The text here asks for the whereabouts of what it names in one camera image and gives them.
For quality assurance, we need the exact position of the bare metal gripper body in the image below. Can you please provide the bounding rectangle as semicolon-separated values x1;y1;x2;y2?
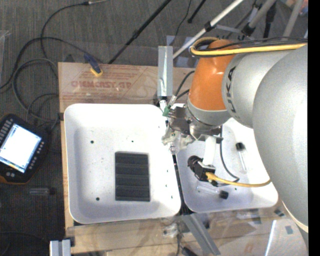
167;104;223;141

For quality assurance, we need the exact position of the black slotted rack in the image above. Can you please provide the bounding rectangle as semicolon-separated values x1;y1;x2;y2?
114;151;151;202

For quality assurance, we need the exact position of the white plastic tray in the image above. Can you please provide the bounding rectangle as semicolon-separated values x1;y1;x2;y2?
63;103;182;225
174;117;279;214

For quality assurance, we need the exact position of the black cylinder on white bracket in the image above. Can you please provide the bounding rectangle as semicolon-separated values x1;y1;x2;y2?
187;136;217;182

